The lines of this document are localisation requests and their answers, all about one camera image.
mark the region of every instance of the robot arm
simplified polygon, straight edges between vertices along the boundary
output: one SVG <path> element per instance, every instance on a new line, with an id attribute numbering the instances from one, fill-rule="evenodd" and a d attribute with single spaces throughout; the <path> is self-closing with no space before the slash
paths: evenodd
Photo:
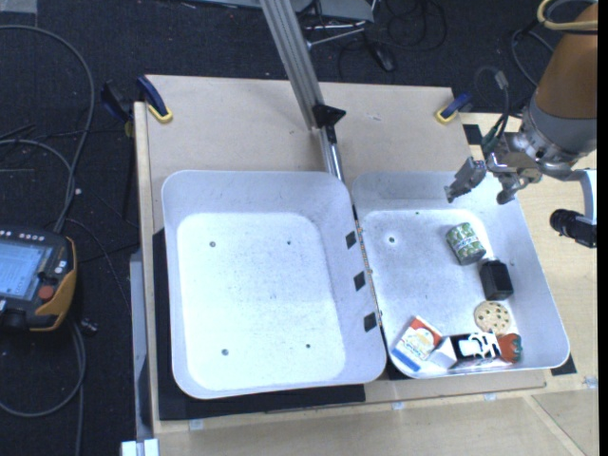
<path id="1" fill-rule="evenodd" d="M 565 32 L 522 115 L 516 133 L 497 133 L 484 138 L 484 161 L 467 160 L 455 181 L 446 187 L 449 202 L 475 187 L 492 173 L 501 183 L 499 204 L 505 204 L 529 183 L 543 175 L 560 181 L 579 181 L 585 196 L 585 214 L 556 211 L 554 229 L 577 242 L 597 246 L 596 171 L 575 170 L 577 161 L 598 146 L 598 3 L 592 2 L 571 23 L 557 24 L 544 17 L 544 0 L 538 17 L 551 29 Z"/>

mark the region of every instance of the black carpet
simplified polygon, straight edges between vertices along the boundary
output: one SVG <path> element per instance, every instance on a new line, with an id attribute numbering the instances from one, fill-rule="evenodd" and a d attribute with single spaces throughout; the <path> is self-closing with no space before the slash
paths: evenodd
<path id="1" fill-rule="evenodd" d="M 392 50 L 395 71 L 387 73 L 373 61 L 361 34 L 313 47 L 313 64 L 320 81 L 450 86 L 455 95 L 472 92 L 474 110 L 499 112 L 502 94 L 491 74 L 475 81 L 480 67 L 497 67 L 508 79 L 511 111 L 517 113 L 534 86 L 516 64 L 510 38 L 534 21 L 540 2 L 380 0 L 366 37 Z M 327 26 L 331 19 L 303 15 L 301 22 Z M 80 260 L 72 314 L 97 325 L 96 334 L 85 338 L 82 453 L 119 454 L 121 442 L 135 437 L 129 258 L 139 243 L 138 203 L 129 167 L 133 141 L 101 106 L 99 90 L 111 79 L 136 98 L 135 79 L 145 73 L 258 79 L 286 74 L 255 9 L 166 0 L 38 0 L 36 15 L 0 11 L 0 28 L 8 25 L 61 36 L 81 53 L 94 80 L 91 133 L 63 233 L 76 242 Z M 547 45 L 560 38 L 538 26 L 533 30 Z M 313 41 L 335 31 L 306 35 Z M 526 35 L 516 49 L 528 75 L 540 79 L 550 57 L 544 44 Z M 0 30 L 0 142 L 31 124 L 9 138 L 44 143 L 71 160 L 86 126 L 88 97 L 86 74 L 66 46 L 35 32 Z M 65 167 L 46 149 L 0 143 L 0 224 L 52 227 L 66 180 Z M 66 326 L 47 334 L 0 335 L 5 404 L 25 411 L 52 407 L 77 377 Z M 77 419 L 77 398 L 45 418 L 16 418 L 0 410 L 0 455 L 73 454 Z"/>

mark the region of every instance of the red object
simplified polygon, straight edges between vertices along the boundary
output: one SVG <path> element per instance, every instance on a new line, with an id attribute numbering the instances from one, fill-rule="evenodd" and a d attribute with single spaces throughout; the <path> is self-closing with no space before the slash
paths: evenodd
<path id="1" fill-rule="evenodd" d="M 55 290 L 50 285 L 43 285 L 38 289 L 38 297 L 47 302 L 55 295 Z"/>
<path id="2" fill-rule="evenodd" d="M 501 358 L 509 363 L 516 363 L 522 359 L 522 337 L 514 332 L 498 338 L 501 348 Z"/>

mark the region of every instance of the metal rod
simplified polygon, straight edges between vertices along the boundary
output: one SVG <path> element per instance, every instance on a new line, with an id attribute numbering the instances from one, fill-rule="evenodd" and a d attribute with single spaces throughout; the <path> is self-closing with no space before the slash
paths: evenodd
<path id="1" fill-rule="evenodd" d="M 356 28 L 355 30 L 351 30 L 350 32 L 344 32 L 343 34 L 333 35 L 332 37 L 328 37 L 326 39 L 320 39 L 318 41 L 309 42 L 308 48 L 312 46 L 316 46 L 317 44 L 325 44 L 326 42 L 334 41 L 335 39 L 339 39 L 340 37 L 346 37 L 347 35 L 353 35 L 359 32 L 363 32 L 364 28 Z"/>
<path id="2" fill-rule="evenodd" d="M 259 2 L 304 121 L 311 130 L 318 130 L 326 169 L 342 181 L 344 176 L 337 146 L 328 140 L 326 129 L 318 126 L 313 114 L 313 106 L 324 105 L 325 102 L 314 73 L 309 48 L 292 4 L 290 0 L 259 0 Z"/>

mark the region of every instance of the black clip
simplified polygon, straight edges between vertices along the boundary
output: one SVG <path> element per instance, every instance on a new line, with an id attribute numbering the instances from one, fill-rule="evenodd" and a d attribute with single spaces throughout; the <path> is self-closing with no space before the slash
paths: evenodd
<path id="1" fill-rule="evenodd" d="M 346 115 L 346 111 L 326 104 L 316 104 L 313 106 L 313 114 L 314 119 L 316 120 L 316 126 L 325 128 L 328 141 L 330 141 L 330 143 L 337 143 L 333 126 Z"/>
<path id="2" fill-rule="evenodd" d="M 122 94 L 114 81 L 108 80 L 102 86 L 102 104 L 107 112 L 123 124 L 133 121 L 131 102 Z"/>

